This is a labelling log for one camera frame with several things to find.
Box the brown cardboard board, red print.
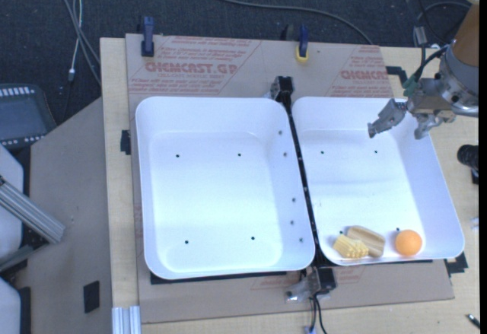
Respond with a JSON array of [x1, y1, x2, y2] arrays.
[[125, 33, 456, 324]]

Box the tan bread piece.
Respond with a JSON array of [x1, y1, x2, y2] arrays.
[[343, 224, 387, 259]]

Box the black cylinder on white bracket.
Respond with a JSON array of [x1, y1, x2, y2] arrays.
[[457, 143, 479, 185]]

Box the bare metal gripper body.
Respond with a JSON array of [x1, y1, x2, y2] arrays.
[[406, 74, 479, 124]]

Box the yellow corn cob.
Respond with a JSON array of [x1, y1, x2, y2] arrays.
[[333, 234, 370, 259]]

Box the orange ball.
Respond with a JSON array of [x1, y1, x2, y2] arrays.
[[394, 228, 424, 258]]

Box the thin black rod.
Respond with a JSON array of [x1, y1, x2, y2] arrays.
[[282, 95, 325, 269]]

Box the white plastic tray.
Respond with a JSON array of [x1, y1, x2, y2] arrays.
[[290, 96, 466, 267], [134, 96, 317, 282]]

